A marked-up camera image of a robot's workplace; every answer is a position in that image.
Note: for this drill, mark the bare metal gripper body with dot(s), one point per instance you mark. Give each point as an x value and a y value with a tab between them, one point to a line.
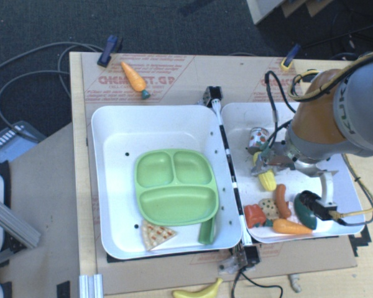
281	157

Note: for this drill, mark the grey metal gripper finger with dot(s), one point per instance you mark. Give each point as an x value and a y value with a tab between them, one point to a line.
259	167

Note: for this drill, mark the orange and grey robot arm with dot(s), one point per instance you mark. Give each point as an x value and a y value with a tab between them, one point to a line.
323	113

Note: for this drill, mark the yellow corn cob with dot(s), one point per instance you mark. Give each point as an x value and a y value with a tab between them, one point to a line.
268	180

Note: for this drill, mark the thin black and white rod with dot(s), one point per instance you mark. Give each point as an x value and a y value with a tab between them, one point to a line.
233	175

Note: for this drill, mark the white can with strawberry print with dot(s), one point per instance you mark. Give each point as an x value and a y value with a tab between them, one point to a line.
257	138

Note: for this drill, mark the orange sausage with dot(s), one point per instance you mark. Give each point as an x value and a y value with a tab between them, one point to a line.
281	202

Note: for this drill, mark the beige dotted biscuit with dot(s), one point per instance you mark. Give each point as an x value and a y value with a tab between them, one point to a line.
268	208

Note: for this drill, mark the red pepper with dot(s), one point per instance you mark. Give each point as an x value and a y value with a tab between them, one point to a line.
254	215

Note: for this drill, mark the white plastic tray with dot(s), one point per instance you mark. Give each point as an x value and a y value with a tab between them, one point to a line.
118	129
245	120

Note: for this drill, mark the dark green oval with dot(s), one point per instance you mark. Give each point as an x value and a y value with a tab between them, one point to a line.
304	217

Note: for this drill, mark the orange carrot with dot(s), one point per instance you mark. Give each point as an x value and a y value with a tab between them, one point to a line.
290	227
134	78

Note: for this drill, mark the green flat stick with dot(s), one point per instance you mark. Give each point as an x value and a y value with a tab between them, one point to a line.
206	233

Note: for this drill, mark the green divided plate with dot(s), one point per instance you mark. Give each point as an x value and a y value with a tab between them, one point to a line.
177	200

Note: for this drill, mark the brown cardboard board red print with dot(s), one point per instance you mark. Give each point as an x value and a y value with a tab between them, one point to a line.
223	73

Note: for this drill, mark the pizza slice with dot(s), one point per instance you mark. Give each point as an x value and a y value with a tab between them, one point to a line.
155	234

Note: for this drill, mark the yellow banana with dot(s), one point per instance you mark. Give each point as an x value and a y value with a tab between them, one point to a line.
199	292

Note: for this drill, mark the black cylinder on white bracket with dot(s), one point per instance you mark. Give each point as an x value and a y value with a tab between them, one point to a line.
314	205

